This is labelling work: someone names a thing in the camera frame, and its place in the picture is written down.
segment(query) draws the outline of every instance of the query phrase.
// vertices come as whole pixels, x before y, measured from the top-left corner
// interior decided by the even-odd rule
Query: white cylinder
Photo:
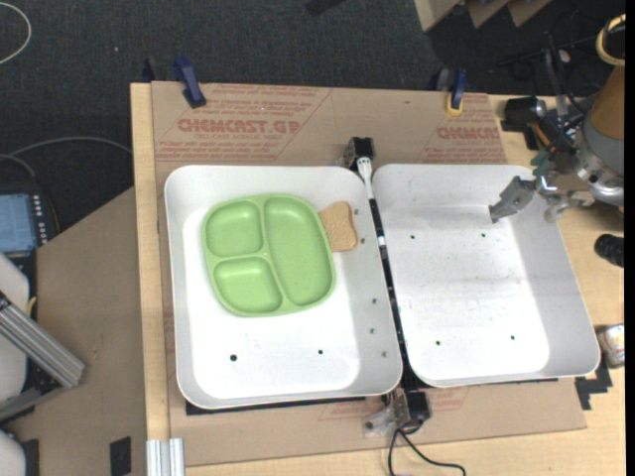
[[[0,474],[26,476],[27,459],[22,446],[0,430]]]

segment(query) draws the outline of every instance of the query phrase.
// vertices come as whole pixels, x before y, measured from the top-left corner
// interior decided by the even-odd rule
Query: black bracket
[[[110,476],[132,474],[132,439],[123,437],[110,443]]]
[[[579,402],[585,411],[591,410],[591,395],[596,393],[608,393],[608,389],[613,386],[608,367],[604,362],[604,356],[595,370],[595,379],[585,377],[575,378],[575,388],[579,396]]]
[[[342,166],[348,170],[357,172],[357,159],[366,157],[369,160],[375,158],[375,145],[373,138],[350,138],[341,157]]]

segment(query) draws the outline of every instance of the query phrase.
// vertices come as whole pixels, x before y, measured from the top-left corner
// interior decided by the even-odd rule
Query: black clip
[[[159,79],[159,69],[157,68],[157,62],[152,57],[147,57],[143,62],[143,71],[141,78],[144,83],[150,83]]]
[[[360,157],[367,157],[371,161],[375,158],[373,138],[350,138],[339,161],[343,167],[356,173],[357,159]]]
[[[194,65],[188,57],[181,55],[175,59],[173,64],[175,75],[179,81],[186,84],[183,95],[186,97],[191,108],[204,106],[207,103],[204,95],[200,91],[196,74],[194,73]]]

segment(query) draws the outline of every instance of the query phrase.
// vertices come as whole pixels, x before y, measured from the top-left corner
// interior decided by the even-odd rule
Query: green plate
[[[305,310],[333,291],[326,233],[300,197],[265,194],[218,204],[203,220],[202,241],[216,295],[238,315]]]

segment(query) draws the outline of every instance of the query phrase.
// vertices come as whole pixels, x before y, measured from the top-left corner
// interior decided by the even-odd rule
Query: white tray
[[[579,376],[599,361],[595,334],[557,224],[534,199],[493,224],[488,205],[510,166],[390,165],[373,179],[409,363],[435,387]],[[364,243],[333,255],[319,306],[241,317],[216,298],[201,223],[217,203],[289,193],[320,211],[356,210]],[[177,375],[205,409],[381,395],[402,359],[361,179],[342,168],[187,166],[165,187]]]
[[[201,242],[205,214],[247,195],[289,193],[320,211],[346,200],[357,214],[354,250],[333,254],[336,282],[302,312],[241,317],[218,301]],[[374,226],[361,180],[342,168],[186,166],[165,185],[177,376],[205,409],[382,395],[402,360]]]
[[[491,222],[514,166],[389,165],[373,178],[408,360],[436,387],[584,375],[599,350],[557,224],[535,198]]]

